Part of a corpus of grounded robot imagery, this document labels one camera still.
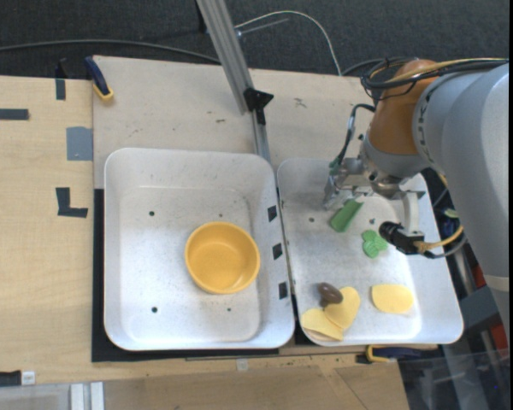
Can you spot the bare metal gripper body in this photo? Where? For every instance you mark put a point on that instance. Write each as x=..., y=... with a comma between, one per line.
x=359, y=177

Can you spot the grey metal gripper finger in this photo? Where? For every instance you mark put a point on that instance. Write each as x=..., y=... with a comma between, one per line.
x=330, y=197
x=355, y=192

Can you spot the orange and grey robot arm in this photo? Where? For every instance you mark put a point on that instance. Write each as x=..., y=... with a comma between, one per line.
x=466, y=143

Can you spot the green pea pod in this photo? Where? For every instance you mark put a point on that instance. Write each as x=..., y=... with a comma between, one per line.
x=344, y=218

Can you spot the green leaf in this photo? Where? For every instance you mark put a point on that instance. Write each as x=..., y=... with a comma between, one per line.
x=373, y=246

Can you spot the white plastic tray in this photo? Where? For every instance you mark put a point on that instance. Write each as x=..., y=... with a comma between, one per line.
x=154, y=250
x=346, y=271

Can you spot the brown mushroom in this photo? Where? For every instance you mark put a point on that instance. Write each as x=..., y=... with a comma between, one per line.
x=330, y=293

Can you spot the yellow crisp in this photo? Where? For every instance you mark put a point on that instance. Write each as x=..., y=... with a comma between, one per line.
x=345, y=308
x=392, y=298
x=318, y=325

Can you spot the yellow bowl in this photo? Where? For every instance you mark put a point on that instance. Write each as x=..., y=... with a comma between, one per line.
x=222, y=259

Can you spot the black cylinder on white bracket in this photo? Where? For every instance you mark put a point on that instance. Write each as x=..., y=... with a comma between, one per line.
x=399, y=235

